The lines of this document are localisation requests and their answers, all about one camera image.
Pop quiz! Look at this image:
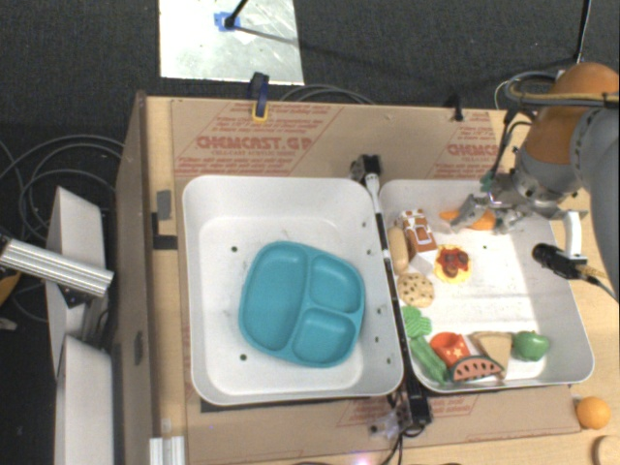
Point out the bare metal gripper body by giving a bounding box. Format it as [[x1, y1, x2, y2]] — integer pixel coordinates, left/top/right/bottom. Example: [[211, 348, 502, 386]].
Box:
[[486, 171, 569, 223]]

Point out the orange toy carrot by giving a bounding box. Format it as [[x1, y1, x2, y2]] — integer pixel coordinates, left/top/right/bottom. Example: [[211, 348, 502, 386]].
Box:
[[438, 207, 498, 233]]

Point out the yellow and red pizza slice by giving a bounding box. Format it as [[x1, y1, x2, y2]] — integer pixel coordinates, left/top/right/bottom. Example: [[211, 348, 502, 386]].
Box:
[[433, 243, 473, 285]]

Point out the white and brown carton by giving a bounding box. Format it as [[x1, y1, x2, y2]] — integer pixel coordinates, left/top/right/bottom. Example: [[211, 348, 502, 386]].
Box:
[[394, 208, 440, 276]]

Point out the white plastic tray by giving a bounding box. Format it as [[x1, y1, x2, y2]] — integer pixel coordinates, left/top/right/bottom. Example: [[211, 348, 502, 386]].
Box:
[[377, 177, 596, 395], [181, 174, 406, 406]]

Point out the tan toy sausage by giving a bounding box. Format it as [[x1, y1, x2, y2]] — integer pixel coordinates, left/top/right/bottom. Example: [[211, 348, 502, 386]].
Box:
[[387, 225, 411, 275]]

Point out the tan chocolate chip biscuit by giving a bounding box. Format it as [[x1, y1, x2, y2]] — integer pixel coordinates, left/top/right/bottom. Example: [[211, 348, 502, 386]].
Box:
[[396, 272, 436, 309]]

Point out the thin black and white rod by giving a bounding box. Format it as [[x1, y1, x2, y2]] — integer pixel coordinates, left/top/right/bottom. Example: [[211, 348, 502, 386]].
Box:
[[365, 171, 423, 406]]

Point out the green toy apple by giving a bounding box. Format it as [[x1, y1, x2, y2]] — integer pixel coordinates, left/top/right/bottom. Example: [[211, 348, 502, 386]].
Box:
[[511, 330, 551, 362]]

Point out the tan toy bread slice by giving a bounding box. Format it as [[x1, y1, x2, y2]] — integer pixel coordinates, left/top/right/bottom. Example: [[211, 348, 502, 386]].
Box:
[[468, 330, 513, 380]]

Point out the red box with yellow stars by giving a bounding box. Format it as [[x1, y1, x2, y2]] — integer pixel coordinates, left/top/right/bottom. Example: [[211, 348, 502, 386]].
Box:
[[429, 331, 472, 370]]

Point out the red watermelon slice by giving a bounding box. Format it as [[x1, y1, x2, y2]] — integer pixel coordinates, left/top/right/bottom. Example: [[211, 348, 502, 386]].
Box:
[[449, 355, 507, 385]]

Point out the green toy pea pod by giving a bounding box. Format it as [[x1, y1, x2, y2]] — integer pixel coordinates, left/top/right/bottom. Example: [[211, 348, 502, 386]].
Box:
[[411, 335, 450, 387]]

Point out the orange ball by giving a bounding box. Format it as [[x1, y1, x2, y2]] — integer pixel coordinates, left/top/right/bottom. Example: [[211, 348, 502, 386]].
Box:
[[574, 395, 612, 430]]

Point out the blue divided plate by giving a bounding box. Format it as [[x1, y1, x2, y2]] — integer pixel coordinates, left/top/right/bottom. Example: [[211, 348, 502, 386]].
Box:
[[237, 239, 367, 370]]

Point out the brown cardboard board red print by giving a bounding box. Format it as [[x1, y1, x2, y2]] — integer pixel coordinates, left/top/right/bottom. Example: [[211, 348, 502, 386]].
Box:
[[169, 98, 582, 449]]

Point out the beige round disc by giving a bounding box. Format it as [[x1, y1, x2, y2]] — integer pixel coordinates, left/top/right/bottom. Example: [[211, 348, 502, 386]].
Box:
[[591, 434, 620, 465]]

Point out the black cylinder on white bracket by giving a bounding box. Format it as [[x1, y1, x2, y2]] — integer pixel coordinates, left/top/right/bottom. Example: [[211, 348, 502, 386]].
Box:
[[531, 208, 590, 280]]

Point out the black block with thin wires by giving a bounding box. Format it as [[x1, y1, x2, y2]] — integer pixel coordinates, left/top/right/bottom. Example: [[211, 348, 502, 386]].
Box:
[[387, 389, 433, 436], [349, 153, 384, 183]]

